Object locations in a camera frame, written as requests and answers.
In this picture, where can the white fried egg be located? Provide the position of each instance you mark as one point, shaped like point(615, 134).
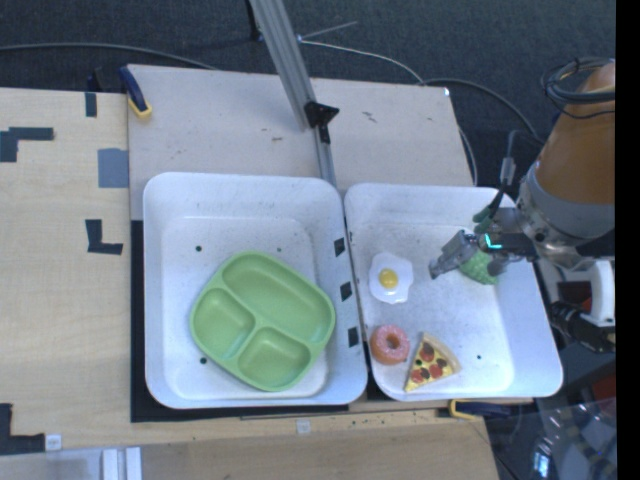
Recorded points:
point(390, 279)

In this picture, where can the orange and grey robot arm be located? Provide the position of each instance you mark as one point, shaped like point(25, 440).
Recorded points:
point(575, 168)

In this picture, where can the green grapes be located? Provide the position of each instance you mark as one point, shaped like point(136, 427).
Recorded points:
point(477, 270)

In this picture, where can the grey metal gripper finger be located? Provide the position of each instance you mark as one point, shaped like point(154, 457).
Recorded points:
point(452, 255)
point(502, 266)

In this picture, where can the pale wooden board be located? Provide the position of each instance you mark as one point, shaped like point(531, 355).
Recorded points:
point(225, 128)

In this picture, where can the black cylinder on white bracket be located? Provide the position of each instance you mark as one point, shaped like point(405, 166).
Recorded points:
point(600, 288)

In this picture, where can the green divided plate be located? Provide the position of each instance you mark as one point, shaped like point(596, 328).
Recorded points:
point(260, 318)

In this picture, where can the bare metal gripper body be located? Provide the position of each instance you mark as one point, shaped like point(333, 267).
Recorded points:
point(542, 240)

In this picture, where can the pizza slice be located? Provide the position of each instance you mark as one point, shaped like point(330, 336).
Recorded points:
point(427, 365)

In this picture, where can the pink doughnut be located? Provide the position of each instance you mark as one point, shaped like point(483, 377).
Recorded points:
point(382, 355)

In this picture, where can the white plastic tray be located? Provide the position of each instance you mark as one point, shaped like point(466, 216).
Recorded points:
point(250, 203)
point(450, 318)

